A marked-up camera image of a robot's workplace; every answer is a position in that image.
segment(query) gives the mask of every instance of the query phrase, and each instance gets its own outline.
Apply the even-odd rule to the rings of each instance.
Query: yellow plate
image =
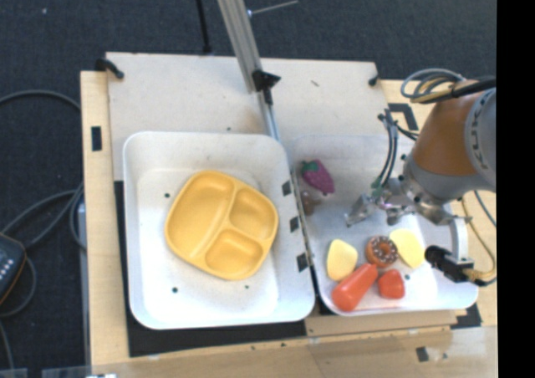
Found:
[[[219,171],[200,171],[166,219],[166,241],[188,263],[228,280],[258,271],[277,235],[278,214],[261,192]]]

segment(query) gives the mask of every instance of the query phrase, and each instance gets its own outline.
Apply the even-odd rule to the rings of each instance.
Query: yellow lemon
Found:
[[[418,268],[425,260],[425,249],[410,229],[395,229],[390,240],[398,248],[403,261],[411,268]]]
[[[334,239],[327,253],[327,275],[334,281],[340,281],[350,275],[357,264],[357,249],[340,239]]]

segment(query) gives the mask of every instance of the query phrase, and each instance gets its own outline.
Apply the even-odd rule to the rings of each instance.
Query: toy donut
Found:
[[[388,267],[400,256],[392,240],[382,235],[376,235],[368,241],[365,253],[368,262],[375,263],[379,268]]]

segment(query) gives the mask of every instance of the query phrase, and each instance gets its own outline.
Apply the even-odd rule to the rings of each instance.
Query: white container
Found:
[[[400,138],[398,157],[408,154],[414,143]],[[314,214],[305,217],[305,229],[313,259],[314,271],[321,299],[336,314],[346,316],[423,311],[433,309],[464,309],[476,302],[477,286],[471,283],[453,283],[440,271],[424,262],[416,269],[398,260],[392,268],[398,268],[405,277],[405,297],[384,299],[377,284],[362,298],[357,308],[345,312],[336,307],[331,292],[336,282],[327,275],[326,261],[330,243],[339,238],[354,246],[359,252],[358,266],[366,262],[364,248],[374,235],[388,236],[396,228],[408,228],[419,238],[424,247],[431,244],[451,249],[449,227],[437,227],[423,217],[405,216],[394,226],[386,223],[384,211],[377,210],[362,222],[347,227],[344,214],[362,193],[370,193],[370,185],[379,175],[388,150],[386,135],[307,135],[296,139],[291,151],[298,189],[308,190],[321,204]],[[335,193],[323,197],[307,186],[299,175],[302,161],[320,159],[334,179]],[[398,161],[397,169],[401,171]]]
[[[189,329],[303,319],[315,302],[283,147],[266,135],[140,132],[123,149],[126,252],[130,308],[152,329]],[[187,180],[223,171],[257,188],[278,210],[279,228],[262,267],[251,277],[224,280],[178,258],[164,224]]]

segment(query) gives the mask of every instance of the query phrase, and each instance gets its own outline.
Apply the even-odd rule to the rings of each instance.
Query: red toy tomato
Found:
[[[397,269],[390,269],[377,280],[379,293],[383,298],[401,299],[405,296],[405,283]]]
[[[331,298],[342,311],[353,311],[377,279],[377,265],[365,263],[355,269],[333,289]]]

